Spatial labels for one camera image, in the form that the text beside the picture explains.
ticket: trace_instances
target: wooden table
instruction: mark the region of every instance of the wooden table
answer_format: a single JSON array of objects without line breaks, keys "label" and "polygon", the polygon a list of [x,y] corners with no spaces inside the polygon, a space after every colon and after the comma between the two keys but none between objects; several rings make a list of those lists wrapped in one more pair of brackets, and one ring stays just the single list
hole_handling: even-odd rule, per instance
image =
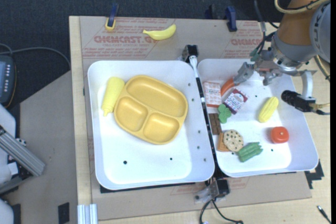
[{"label": "wooden table", "polygon": [[[189,23],[193,24],[195,20],[190,20]],[[85,98],[83,96],[84,85],[80,17],[71,16],[69,18],[69,25],[78,204],[88,205],[92,203],[92,195],[86,129],[86,108]],[[313,60],[304,68],[318,70]],[[300,92],[302,87],[301,79],[293,78],[293,82]],[[320,71],[313,76],[313,83],[313,96],[317,98],[317,102],[330,102],[330,84],[325,80]],[[317,205],[320,205],[331,218],[330,116],[319,116],[313,113],[306,113],[305,116],[324,172],[322,180],[313,182],[313,189],[311,190],[312,198],[223,208],[222,212],[226,217],[236,220],[241,219],[244,223],[327,223],[317,209]],[[197,210],[107,220],[100,221],[100,223],[198,223],[199,214],[199,210]],[[205,211],[203,221],[205,220],[209,223],[225,223],[215,209]]]}]

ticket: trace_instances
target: tomato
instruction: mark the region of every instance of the tomato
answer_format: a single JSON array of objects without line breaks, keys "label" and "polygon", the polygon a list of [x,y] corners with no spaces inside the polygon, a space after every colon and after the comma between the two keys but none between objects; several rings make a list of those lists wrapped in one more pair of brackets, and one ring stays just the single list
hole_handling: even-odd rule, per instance
[{"label": "tomato", "polygon": [[274,127],[271,130],[271,140],[273,143],[284,143],[289,140],[289,133],[285,127]]}]

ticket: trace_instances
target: yellow corn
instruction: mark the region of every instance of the yellow corn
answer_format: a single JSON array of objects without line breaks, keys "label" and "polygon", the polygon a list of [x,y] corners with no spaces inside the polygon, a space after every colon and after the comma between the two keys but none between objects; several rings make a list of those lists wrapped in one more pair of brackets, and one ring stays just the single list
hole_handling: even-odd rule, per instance
[{"label": "yellow corn", "polygon": [[259,112],[258,116],[259,122],[267,122],[273,115],[275,109],[277,109],[278,104],[279,104],[278,98],[276,98],[275,96],[269,98]]},{"label": "yellow corn", "polygon": [[114,105],[116,104],[124,85],[125,82],[120,78],[109,78],[101,106],[101,109],[104,110],[104,116],[107,116],[108,113],[113,112]]}]

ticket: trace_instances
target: white tray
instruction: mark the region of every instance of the white tray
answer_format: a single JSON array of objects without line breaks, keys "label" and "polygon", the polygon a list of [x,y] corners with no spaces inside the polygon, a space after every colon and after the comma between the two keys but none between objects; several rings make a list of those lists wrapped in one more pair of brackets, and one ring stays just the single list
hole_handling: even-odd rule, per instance
[{"label": "white tray", "polygon": [[[180,90],[188,113],[177,137],[165,145],[143,141],[119,127],[113,114],[100,109],[106,82],[127,82],[147,75]],[[111,190],[203,182],[214,160],[193,69],[182,61],[97,61],[88,70],[94,163],[100,185]]]},{"label": "white tray", "polygon": [[[221,86],[229,78],[237,75],[239,68],[247,59],[205,59],[198,65],[202,82],[218,82]],[[228,176],[242,177],[262,174],[296,172],[311,170],[317,166],[318,154],[311,137],[304,114],[281,100],[284,90],[295,91],[292,79],[288,75],[275,78],[268,86],[262,84],[263,77],[258,73],[237,86],[249,98],[237,114],[222,124],[222,130],[237,130],[244,143],[260,142],[263,152],[242,163],[237,154],[220,152],[216,156],[220,169]],[[272,96],[279,99],[279,106],[266,123],[257,120],[258,112],[265,101]],[[216,113],[215,108],[207,108],[208,113]],[[274,144],[269,138],[270,130],[275,126],[287,128],[290,139],[287,143]],[[218,135],[213,135],[217,148]]]}]

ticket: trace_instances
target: round cracker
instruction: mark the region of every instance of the round cracker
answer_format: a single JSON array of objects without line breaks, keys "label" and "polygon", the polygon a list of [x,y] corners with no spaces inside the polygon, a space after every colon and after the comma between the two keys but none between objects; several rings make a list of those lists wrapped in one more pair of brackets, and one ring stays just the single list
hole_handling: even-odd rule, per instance
[{"label": "round cracker", "polygon": [[233,152],[238,152],[244,146],[243,137],[235,130],[224,132],[223,142]]}]

